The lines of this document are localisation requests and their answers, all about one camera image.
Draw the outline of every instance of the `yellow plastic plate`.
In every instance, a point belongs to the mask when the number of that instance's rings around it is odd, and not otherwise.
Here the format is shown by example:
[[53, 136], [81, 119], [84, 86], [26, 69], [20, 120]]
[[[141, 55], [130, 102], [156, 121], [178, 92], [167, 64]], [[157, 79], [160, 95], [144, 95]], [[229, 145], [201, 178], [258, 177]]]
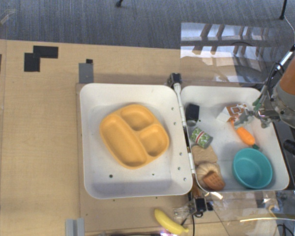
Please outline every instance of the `yellow plastic plate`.
[[116, 161], [128, 169], [140, 168], [161, 156], [169, 137], [153, 113], [132, 104], [106, 116], [100, 136]]

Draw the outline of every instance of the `metal bracket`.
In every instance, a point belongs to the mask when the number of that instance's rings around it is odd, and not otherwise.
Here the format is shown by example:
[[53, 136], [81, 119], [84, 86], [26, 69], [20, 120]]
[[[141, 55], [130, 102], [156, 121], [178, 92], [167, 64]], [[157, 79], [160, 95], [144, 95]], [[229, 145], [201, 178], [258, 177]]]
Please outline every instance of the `metal bracket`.
[[88, 84], [94, 82], [93, 64], [80, 63], [79, 64], [79, 83]]
[[65, 236], [85, 236], [84, 219], [67, 219], [65, 222]]
[[167, 79], [167, 85], [170, 88], [174, 89], [174, 84], [175, 83], [179, 83], [179, 84], [182, 83], [180, 73], [172, 73], [172, 74], [170, 74], [169, 78]]

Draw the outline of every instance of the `bread roll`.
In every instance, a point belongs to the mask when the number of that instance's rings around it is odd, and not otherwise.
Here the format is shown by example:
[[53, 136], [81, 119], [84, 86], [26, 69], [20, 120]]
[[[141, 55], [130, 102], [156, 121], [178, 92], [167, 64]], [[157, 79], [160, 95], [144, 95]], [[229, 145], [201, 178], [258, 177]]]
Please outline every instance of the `bread roll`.
[[221, 175], [221, 170], [218, 164], [216, 163], [201, 163], [197, 168], [196, 168], [196, 174], [197, 174], [197, 180], [199, 184], [203, 188], [209, 188], [209, 186], [203, 181], [203, 178], [210, 172], [215, 172], [218, 174], [218, 176], [223, 180], [223, 177]]
[[220, 191], [225, 187], [223, 179], [213, 171], [210, 171], [202, 180], [211, 190], [214, 191]]
[[201, 163], [209, 162], [209, 163], [216, 163], [217, 162], [217, 156], [212, 149], [212, 146], [209, 146], [207, 148], [202, 148], [199, 145], [194, 145], [191, 148], [193, 161], [195, 163], [195, 166], [198, 166]]

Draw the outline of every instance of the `toy banana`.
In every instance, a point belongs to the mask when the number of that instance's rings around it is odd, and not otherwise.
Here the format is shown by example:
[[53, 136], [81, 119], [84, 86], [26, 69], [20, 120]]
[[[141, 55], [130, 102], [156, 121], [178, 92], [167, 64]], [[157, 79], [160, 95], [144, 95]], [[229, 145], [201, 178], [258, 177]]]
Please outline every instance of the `toy banana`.
[[184, 228], [180, 224], [171, 220], [163, 211], [159, 209], [154, 210], [154, 216], [157, 222], [172, 234], [180, 235], [181, 233], [189, 232], [188, 228]]

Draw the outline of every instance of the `blue bowl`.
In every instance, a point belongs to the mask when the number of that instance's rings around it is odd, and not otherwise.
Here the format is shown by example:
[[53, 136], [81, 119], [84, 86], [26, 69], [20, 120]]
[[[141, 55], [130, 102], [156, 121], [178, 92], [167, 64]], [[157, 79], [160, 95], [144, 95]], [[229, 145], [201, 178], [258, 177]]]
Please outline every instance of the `blue bowl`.
[[272, 180], [272, 166], [265, 155], [254, 148], [243, 148], [233, 160], [236, 180], [250, 189], [262, 189]]

